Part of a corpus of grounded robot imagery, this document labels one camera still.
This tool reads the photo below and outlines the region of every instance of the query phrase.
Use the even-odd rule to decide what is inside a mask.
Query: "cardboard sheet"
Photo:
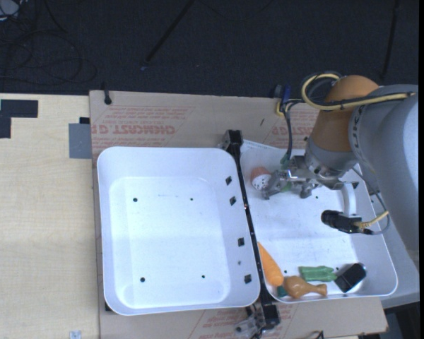
[[[249,141],[287,148],[285,119],[276,113],[278,100],[116,91],[110,92],[110,98],[112,104],[106,105],[103,91],[90,92],[101,337],[237,338],[234,325],[246,318],[244,309],[143,316],[120,316],[105,309],[96,161],[104,149],[116,145],[216,147],[228,129],[241,130]],[[293,148],[305,147],[316,116],[317,110],[307,105],[296,105],[291,110]],[[383,308],[376,297],[277,305],[281,324],[265,333],[264,338],[314,338],[320,331],[330,338],[387,330]]]

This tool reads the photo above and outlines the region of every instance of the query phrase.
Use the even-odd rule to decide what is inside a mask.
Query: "carrot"
[[[262,268],[264,269],[264,274],[266,280],[270,285],[278,287],[283,284],[284,276],[275,260],[270,256],[267,250],[261,245],[260,242],[257,243],[259,247],[259,254],[261,256]]]

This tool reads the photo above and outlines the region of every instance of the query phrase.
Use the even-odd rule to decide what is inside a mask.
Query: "yellow cable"
[[[305,81],[305,83],[302,86],[302,98],[303,100],[309,104],[311,107],[320,109],[320,110],[338,110],[338,109],[344,109],[344,108],[349,108],[349,107],[357,107],[360,105],[367,105],[367,104],[371,104],[371,103],[378,103],[378,102],[386,102],[387,100],[398,100],[398,99],[405,99],[410,97],[410,94],[408,93],[396,93],[396,94],[391,94],[391,95],[384,95],[381,97],[371,97],[371,98],[367,98],[365,99],[364,97],[362,97],[361,100],[355,101],[355,102],[346,102],[346,100],[342,100],[338,103],[336,103],[335,105],[321,105],[321,104],[317,104],[314,103],[313,101],[311,101],[311,99],[309,99],[309,97],[306,94],[306,87],[315,79],[320,79],[320,78],[334,78],[336,80],[341,79],[340,76],[337,76],[336,74],[332,74],[332,73],[323,73],[323,74],[317,74],[316,76],[312,76],[311,78],[307,79]]]
[[[377,221],[380,221],[382,218],[384,218],[386,215],[388,215],[389,212],[388,211],[384,211],[382,214],[378,215],[375,219],[371,220],[371,221],[367,221],[367,222],[354,222],[353,224],[357,227],[359,227],[360,229],[365,229],[366,227],[369,227],[373,224],[375,224]]]

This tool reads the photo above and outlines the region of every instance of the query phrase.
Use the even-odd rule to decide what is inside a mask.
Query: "black floor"
[[[14,0],[0,21],[0,92],[110,90],[268,97],[318,71],[418,83],[419,0]]]

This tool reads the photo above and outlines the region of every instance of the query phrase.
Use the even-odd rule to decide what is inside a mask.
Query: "cardboard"
[[[278,100],[258,97],[218,97],[159,93],[90,92],[93,183],[101,337],[212,339],[237,338],[234,325],[247,317],[245,309],[196,310],[143,316],[120,316],[106,310],[102,284],[102,249],[96,161],[114,145],[155,147],[216,147],[228,129],[241,130],[243,138],[277,148],[288,147],[288,130],[276,113]],[[291,111],[293,148],[305,148],[318,111],[296,105]],[[327,338],[387,331],[379,298],[331,302],[277,304],[281,323],[265,338]]]

